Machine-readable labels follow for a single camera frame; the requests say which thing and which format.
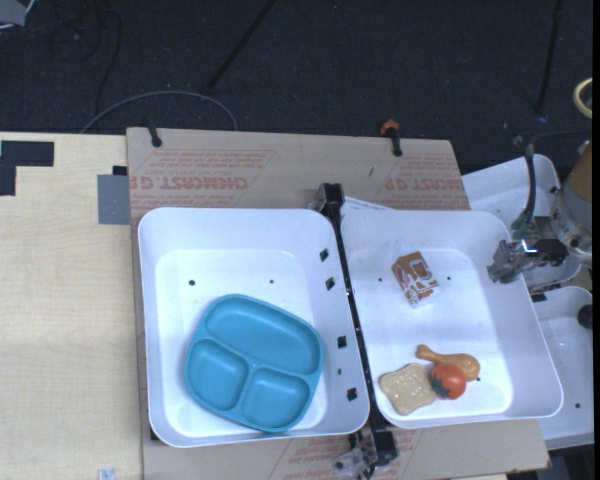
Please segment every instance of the toy food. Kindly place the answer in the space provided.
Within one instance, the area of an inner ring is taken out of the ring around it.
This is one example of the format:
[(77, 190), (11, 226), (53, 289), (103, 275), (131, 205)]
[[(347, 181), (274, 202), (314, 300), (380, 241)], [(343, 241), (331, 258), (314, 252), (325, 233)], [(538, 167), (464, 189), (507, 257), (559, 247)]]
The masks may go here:
[(409, 363), (400, 370), (380, 377), (380, 389), (399, 414), (409, 414), (436, 399), (427, 371), (420, 363)]
[(419, 251), (400, 256), (391, 271), (414, 308), (433, 302), (440, 294), (440, 285)]
[(452, 363), (458, 366), (467, 380), (475, 380), (480, 373), (480, 363), (472, 355), (459, 354), (438, 354), (431, 350), (427, 345), (418, 345), (416, 349), (418, 359), (426, 359), (434, 363)]
[(467, 378), (453, 363), (436, 363), (429, 372), (431, 387), (442, 398), (455, 400), (467, 389)]

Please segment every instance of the white plastic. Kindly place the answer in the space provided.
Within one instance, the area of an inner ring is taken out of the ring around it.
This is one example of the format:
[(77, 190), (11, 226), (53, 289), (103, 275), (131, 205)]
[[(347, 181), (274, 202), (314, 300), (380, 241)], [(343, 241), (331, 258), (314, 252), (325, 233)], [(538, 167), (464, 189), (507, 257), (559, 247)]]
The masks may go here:
[[(347, 434), (364, 425), (369, 398), (335, 233), (325, 217), (306, 209), (159, 208), (141, 220), (138, 240), (149, 419), (162, 441), (193, 447)], [(286, 432), (233, 423), (186, 390), (183, 361), (197, 322), (212, 301), (234, 293), (294, 313), (323, 340), (312, 403)]]
[(550, 450), (593, 444), (593, 331), (578, 323), (580, 308), (593, 296), (580, 286), (544, 293), (535, 302), (536, 313), (564, 390), (564, 404), (550, 418), (539, 420)]
[[(562, 388), (522, 277), (493, 283), (487, 265), (504, 224), (480, 211), (347, 212), (342, 234), (378, 407), (391, 423), (423, 428), (478, 421), (542, 418), (562, 405)], [(412, 308), (391, 272), (395, 251), (419, 250), (441, 293)], [(416, 347), (473, 355), (480, 380), (456, 400), (439, 399), (398, 414), (379, 377), (416, 358)]]
[[(553, 163), (546, 156), (534, 155), (533, 166), (536, 174), (534, 215), (546, 217), (555, 199), (551, 190), (560, 188), (560, 180)], [(462, 183), (471, 209), (491, 213), (507, 229), (511, 229), (511, 223), (527, 204), (529, 171), (524, 158), (465, 174)], [(524, 272), (523, 277), (530, 289), (545, 288), (573, 279), (580, 268), (580, 262), (567, 256), (561, 265), (536, 267)]]

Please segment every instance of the blue plate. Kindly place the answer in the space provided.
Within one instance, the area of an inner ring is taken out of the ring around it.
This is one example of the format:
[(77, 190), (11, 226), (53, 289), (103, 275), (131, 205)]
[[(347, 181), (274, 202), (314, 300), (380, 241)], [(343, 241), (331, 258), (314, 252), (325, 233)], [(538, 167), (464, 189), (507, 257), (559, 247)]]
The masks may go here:
[(246, 295), (225, 295), (202, 315), (184, 380), (208, 410), (264, 432), (283, 432), (307, 412), (323, 361), (320, 335), (307, 322)]

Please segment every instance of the tomato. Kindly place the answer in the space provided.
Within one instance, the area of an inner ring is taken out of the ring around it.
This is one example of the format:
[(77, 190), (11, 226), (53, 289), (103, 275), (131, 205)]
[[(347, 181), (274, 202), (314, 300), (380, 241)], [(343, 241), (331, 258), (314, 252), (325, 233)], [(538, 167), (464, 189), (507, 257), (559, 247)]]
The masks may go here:
[(431, 387), (442, 398), (455, 400), (467, 389), (467, 378), (453, 363), (437, 363), (429, 372)]

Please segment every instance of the bread slice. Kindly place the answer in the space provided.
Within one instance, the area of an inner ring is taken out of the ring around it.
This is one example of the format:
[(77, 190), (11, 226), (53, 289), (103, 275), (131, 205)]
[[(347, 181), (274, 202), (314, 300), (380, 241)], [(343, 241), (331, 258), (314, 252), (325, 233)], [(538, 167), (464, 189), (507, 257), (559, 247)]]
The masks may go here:
[(436, 399), (427, 371), (420, 363), (409, 363), (400, 370), (385, 373), (379, 383), (393, 408), (402, 415), (410, 414)]

